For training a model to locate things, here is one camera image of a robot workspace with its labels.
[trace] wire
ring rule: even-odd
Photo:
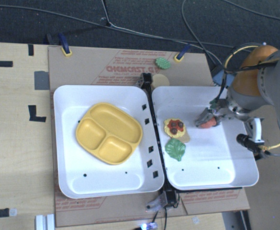
[[[178,194],[177,203],[173,206],[173,208],[178,208],[179,203],[180,203],[180,194]]]
[[[209,55],[209,52],[205,49],[205,47],[203,46],[202,42],[198,39],[198,37],[196,36],[196,34],[193,32],[193,30],[191,29],[190,25],[188,24],[187,22],[187,19],[184,15],[184,4],[186,3],[187,0],[184,0],[183,3],[182,3],[182,6],[181,6],[181,15],[182,15],[182,18],[183,18],[183,21],[186,25],[186,27],[188,28],[188,30],[191,32],[191,34],[193,35],[193,37],[197,40],[197,42],[199,43],[199,45],[203,48],[203,50],[205,51],[205,53],[208,55],[208,57],[211,59],[210,55]],[[247,9],[245,7],[242,7],[240,5],[237,5],[233,2],[230,2],[228,0],[221,0],[223,2],[226,2],[226,3],[229,3],[233,6],[236,6],[237,8],[240,8],[240,9],[243,9],[245,11],[248,11],[248,12],[251,12],[251,13],[254,13],[254,14],[257,14],[257,15],[260,15],[260,16],[264,16],[264,17],[267,17],[267,18],[270,18],[270,19],[275,19],[275,20],[280,20],[279,17],[275,17],[275,16],[270,16],[270,15],[266,15],[266,14],[262,14],[262,13],[259,13],[259,12],[256,12],[254,10],[250,10],[250,9]]]
[[[264,151],[269,151],[271,149],[278,148],[278,147],[280,147],[280,143],[278,143],[277,145],[274,145],[274,146],[259,145],[259,148],[264,150]]]
[[[274,67],[278,60],[275,60],[274,62],[262,62],[254,66],[246,66],[242,67],[241,69],[233,70],[231,73],[240,72],[240,71],[251,71],[256,69],[262,69],[266,67]]]
[[[153,218],[153,220],[151,222],[155,222],[158,212],[159,211],[156,212],[156,214],[155,214],[155,216],[154,216],[154,218]]]
[[[167,211],[167,208],[164,207],[164,210],[165,210],[165,222],[164,222],[164,229],[165,230],[167,228],[167,219],[168,219],[168,211]]]
[[[275,156],[275,157],[280,157],[280,153],[271,153],[269,151],[264,151],[265,154],[269,155],[269,156]]]
[[[259,12],[256,12],[256,11],[252,11],[252,10],[249,10],[249,9],[246,9],[242,6],[239,6],[237,4],[234,4],[232,2],[229,2],[227,0],[222,0],[222,1],[225,1],[229,4],[232,4],[238,8],[241,8],[241,9],[244,9],[246,11],[249,11],[249,12],[252,12],[252,13],[255,13],[255,14],[258,14],[258,15],[261,15],[261,16],[265,16],[265,17],[268,17],[268,18],[272,18],[272,19],[278,19],[280,20],[280,18],[278,17],[274,17],[274,16],[269,16],[269,15],[265,15],[265,14],[261,14]],[[183,18],[185,20],[185,24],[187,25],[187,27],[189,29],[190,26],[189,24],[187,23],[186,19],[185,19],[185,16],[184,16],[184,12],[183,12],[183,6],[184,6],[184,3],[186,2],[186,0],[183,1],[183,4],[182,4],[182,7],[181,7],[181,11],[182,11],[182,14],[183,14]],[[142,36],[142,37],[147,37],[147,38],[153,38],[153,39],[159,39],[159,40],[166,40],[166,41],[172,41],[172,42],[175,42],[175,43],[181,43],[181,44],[190,44],[190,43],[199,43],[201,45],[201,47],[197,46],[197,45],[192,45],[193,47],[196,47],[200,50],[204,50],[204,52],[208,55],[208,57],[211,59],[211,56],[213,56],[219,63],[220,65],[222,65],[221,61],[219,60],[219,58],[213,54],[212,52],[206,50],[204,47],[202,47],[204,44],[205,45],[211,45],[211,46],[221,46],[221,47],[228,47],[228,48],[232,48],[232,46],[228,46],[228,45],[223,45],[223,44],[216,44],[216,43],[208,43],[208,42],[200,42],[199,40],[197,40],[197,42],[194,42],[194,41],[190,41],[190,40],[181,40],[181,39],[175,39],[175,38],[167,38],[167,37],[161,37],[161,36],[156,36],[156,35],[151,35],[151,34],[145,34],[145,33],[140,33],[140,32],[137,32],[137,31],[133,31],[133,30],[130,30],[130,29],[126,29],[126,28],[122,28],[122,27],[118,27],[116,25],[114,25],[113,23],[110,22],[110,19],[109,19],[109,16],[108,16],[108,13],[107,13],[107,9],[106,9],[106,5],[104,3],[104,0],[102,0],[102,3],[103,3],[103,8],[104,8],[104,11],[105,11],[105,14],[106,14],[106,19],[107,19],[107,22],[111,25],[111,26],[104,26],[104,25],[100,25],[98,23],[94,23],[94,22],[91,22],[91,21],[87,21],[87,20],[83,20],[83,19],[80,19],[80,18],[77,18],[77,17],[74,17],[74,16],[69,16],[69,15],[65,15],[65,14],[61,14],[61,13],[57,13],[57,12],[53,12],[53,11],[48,11],[48,10],[42,10],[42,9],[37,9],[37,8],[31,8],[31,7],[24,7],[24,6],[15,6],[15,5],[2,5],[0,4],[0,8],[10,8],[10,9],[22,9],[22,10],[30,10],[30,11],[37,11],[37,12],[44,12],[44,13],[48,13],[48,14],[52,14],[52,15],[56,15],[56,16],[61,16],[61,17],[64,17],[64,18],[68,18],[68,19],[72,19],[72,20],[76,20],[76,21],[80,21],[80,22],[83,22],[83,23],[88,23],[88,24],[91,24],[91,25],[95,25],[95,26],[98,26],[98,27],[102,27],[102,28],[106,28],[106,29],[110,29],[110,30],[114,30],[114,31],[119,31],[119,32],[122,32],[122,33],[126,33],[126,34],[131,34],[131,35],[136,35],[136,36]]]
[[[233,71],[228,71],[227,66],[228,66],[228,63],[231,60],[231,58],[235,54],[237,54],[238,52],[240,52],[242,50],[249,49],[249,48],[256,48],[256,47],[259,47],[261,45],[262,44],[258,44],[258,43],[248,43],[248,44],[242,44],[242,45],[240,45],[238,47],[234,47],[232,49],[231,53],[226,57],[226,59],[224,60],[224,63],[222,64],[224,73],[223,73],[223,77],[222,77],[222,83],[221,83],[221,88],[220,88],[219,94],[214,99],[215,102],[218,102],[218,100],[221,97],[221,94],[223,93],[223,91],[226,87],[226,80],[227,80],[227,74],[228,73],[235,73],[235,72],[239,72],[239,71],[258,69],[259,68],[258,65],[256,65],[256,66],[245,67],[244,69],[236,69],[236,70],[233,70]]]
[[[66,14],[61,14],[61,13],[48,11],[48,10],[37,9],[37,8],[15,6],[15,5],[2,5],[2,4],[0,4],[0,8],[21,9],[21,10],[43,12],[43,13],[48,13],[48,14],[51,14],[51,15],[56,15],[56,16],[68,18],[68,19],[71,19],[71,20],[75,20],[75,21],[79,21],[79,22],[83,22],[83,23],[88,23],[88,24],[91,24],[91,25],[95,25],[95,26],[98,26],[98,27],[105,28],[105,29],[109,29],[109,30],[113,30],[113,31],[117,31],[117,32],[122,32],[122,33],[126,33],[126,34],[131,34],[131,35],[135,35],[135,36],[142,36],[142,37],[147,37],[147,38],[152,38],[152,39],[171,41],[171,42],[181,43],[181,44],[194,43],[194,41],[190,41],[190,40],[180,40],[180,39],[175,39],[175,38],[167,38],[167,37],[155,36],[155,35],[150,35],[150,34],[138,33],[136,31],[132,31],[132,30],[129,30],[129,29],[124,29],[124,28],[121,29],[121,27],[104,26],[104,25],[101,25],[101,24],[98,24],[98,23],[95,23],[95,22],[91,22],[91,21],[87,21],[87,20],[84,20],[84,19],[80,19],[80,18],[77,18],[77,17],[74,17],[74,16],[69,16],[69,15],[66,15]],[[219,45],[219,44],[214,44],[214,43],[204,43],[204,44],[208,44],[208,45],[212,45],[212,46],[231,47],[231,46]],[[192,46],[202,50],[202,48],[197,46],[197,45],[192,45]],[[210,51],[208,51],[208,52],[209,52],[209,54],[211,54],[213,57],[215,57],[215,59],[217,59],[220,62],[220,60],[218,59],[218,57],[215,54],[213,54]]]

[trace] black cable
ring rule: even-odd
[[[215,102],[217,102],[220,99],[220,97],[226,87],[226,82],[227,82],[227,73],[224,71],[220,92],[218,93],[217,97],[215,98]]]
[[[205,49],[205,47],[203,46],[202,42],[198,39],[198,37],[196,36],[196,34],[193,32],[193,30],[191,29],[190,25],[188,24],[187,22],[187,19],[184,15],[184,4],[187,0],[184,0],[183,3],[182,3],[182,6],[181,6],[181,15],[182,15],[182,18],[183,18],[183,21],[186,25],[186,27],[188,28],[188,30],[191,32],[191,34],[193,35],[193,37],[198,41],[199,45],[203,48],[204,52],[207,54],[207,56],[212,60],[211,56],[209,55],[208,51]],[[233,2],[230,2],[228,0],[221,0],[223,2],[226,2],[230,5],[233,5],[233,6],[236,6],[237,8],[240,8],[240,9],[243,9],[245,11],[248,11],[248,12],[251,12],[251,13],[254,13],[254,14],[257,14],[257,15],[260,15],[260,16],[264,16],[264,17],[267,17],[267,18],[270,18],[270,19],[275,19],[275,20],[279,20],[280,21],[280,18],[279,17],[275,17],[275,16],[270,16],[270,15],[266,15],[266,14],[263,14],[263,13],[259,13],[259,12],[256,12],[254,10],[250,10],[250,9],[247,9],[245,7],[242,7],[240,5],[237,5]]]
[[[158,212],[159,211],[156,212],[156,214],[155,214],[155,216],[154,216],[154,218],[153,218],[153,220],[151,222],[155,222]]]
[[[168,211],[167,211],[167,208],[164,207],[164,210],[165,210],[165,222],[164,222],[164,229],[165,230],[167,228],[167,219],[168,219]]]
[[[276,64],[277,64],[277,61],[276,62],[260,63],[260,64],[257,64],[255,66],[243,67],[241,69],[233,70],[232,73],[240,72],[240,71],[251,71],[251,70],[256,70],[256,69],[260,70],[260,69],[266,68],[266,67],[274,67]]]
[[[107,5],[106,5],[106,0],[101,0],[102,2],[102,6],[103,6],[103,9],[105,11],[105,14],[106,14],[106,19],[107,19],[107,26],[111,26],[111,22],[109,20],[109,17],[108,17],[108,10],[107,10]]]
[[[271,153],[271,152],[269,152],[269,151],[264,151],[264,153],[265,153],[266,155],[269,155],[269,156],[280,157],[280,153]]]
[[[184,16],[184,12],[183,12],[183,6],[184,6],[185,1],[186,0],[184,0],[184,2],[182,4],[182,7],[181,7],[182,17],[183,17],[184,22],[185,22],[186,26],[188,27],[188,29],[190,29],[190,31],[192,31],[192,29],[190,28],[189,24],[186,21],[186,18]],[[238,7],[238,8],[244,9],[246,11],[252,12],[254,14],[258,14],[258,15],[261,15],[261,16],[264,16],[264,17],[267,17],[267,18],[271,18],[271,19],[280,20],[280,18],[278,18],[278,17],[274,17],[274,16],[270,16],[270,15],[265,15],[265,14],[262,14],[262,13],[259,13],[259,12],[256,12],[256,11],[252,11],[252,10],[246,9],[246,8],[244,8],[242,6],[234,4],[234,3],[230,2],[230,1],[227,1],[227,0],[222,0],[222,1],[227,2],[227,3],[231,4],[231,5],[234,5],[234,6]],[[216,43],[208,43],[208,42],[201,42],[199,40],[197,40],[197,42],[194,42],[194,41],[190,41],[190,40],[180,40],[180,39],[175,39],[175,38],[166,38],[166,37],[161,37],[161,36],[155,36],[155,35],[150,35],[150,34],[139,33],[139,32],[136,32],[136,31],[129,30],[129,29],[117,27],[117,26],[113,25],[110,22],[110,20],[109,20],[108,12],[107,12],[107,8],[105,6],[104,0],[102,0],[102,3],[103,3],[103,7],[104,7],[104,10],[105,10],[105,13],[106,13],[106,17],[107,17],[107,26],[103,26],[103,25],[100,25],[98,23],[94,23],[94,22],[91,22],[91,21],[83,20],[83,19],[80,19],[80,18],[77,18],[77,17],[68,16],[68,15],[65,15],[65,14],[60,14],[60,13],[57,13],[57,12],[52,12],[52,11],[47,11],[47,10],[42,10],[42,9],[37,9],[37,8],[24,7],[24,6],[15,6],[15,5],[1,5],[1,4],[0,4],[0,8],[23,9],[23,10],[31,10],[31,11],[37,11],[37,12],[44,12],[44,13],[48,13],[48,14],[52,14],[52,15],[56,15],[56,16],[61,16],[61,17],[64,17],[64,18],[69,18],[69,19],[80,21],[80,22],[84,22],[84,23],[89,23],[89,24],[92,24],[92,25],[95,25],[95,26],[99,26],[99,27],[102,27],[102,28],[106,28],[106,29],[110,29],[110,30],[114,30],[114,31],[118,31],[118,32],[123,32],[123,33],[126,33],[126,34],[142,36],[142,37],[147,37],[147,38],[153,38],[153,39],[159,39],[159,40],[166,40],[166,41],[171,41],[171,42],[175,42],[175,43],[182,43],[182,44],[198,43],[201,46],[203,46],[205,44],[205,45],[212,45],[212,46],[221,46],[221,47],[232,48],[232,46],[228,46],[228,45],[222,45],[222,44],[216,44]],[[220,62],[218,57],[216,55],[214,55],[212,52],[206,50],[204,47],[201,47],[201,48],[198,47],[198,46],[195,46],[195,47],[199,48],[200,50],[204,50],[204,52],[208,55],[208,57],[212,60],[212,62],[214,62],[214,60],[211,58],[211,56],[213,56],[220,63],[220,65],[222,65],[222,63]]]
[[[179,203],[180,203],[180,194],[178,194],[177,203],[173,206],[173,208],[178,208]]]

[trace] white tray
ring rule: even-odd
[[[199,129],[194,124],[219,90],[219,87],[157,87],[153,91],[168,181],[179,190],[245,187],[258,181],[253,153],[236,141],[238,134],[246,134],[241,121],[224,120],[210,129]],[[165,151],[170,137],[164,132],[163,122],[168,118],[181,119],[190,136],[181,161]]]
[[[131,157],[109,165],[77,142],[78,121],[91,106],[107,102],[142,126],[143,138]],[[133,86],[61,86],[54,94],[59,186],[70,198],[153,192],[164,183],[157,140],[145,92]]]

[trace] green toy vegetable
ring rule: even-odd
[[[180,140],[175,138],[171,139],[165,145],[165,151],[171,158],[176,159],[177,161],[181,161],[182,156],[184,155],[186,149],[186,145],[183,144]]]

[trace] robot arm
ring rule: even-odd
[[[272,46],[256,46],[242,63],[226,98],[220,99],[220,94],[195,120],[195,125],[211,127],[220,124],[224,118],[237,118],[244,122],[248,134],[239,135],[237,141],[258,152],[258,147],[264,144],[261,140],[261,120],[248,114],[263,105],[272,105],[280,128],[280,50]]]

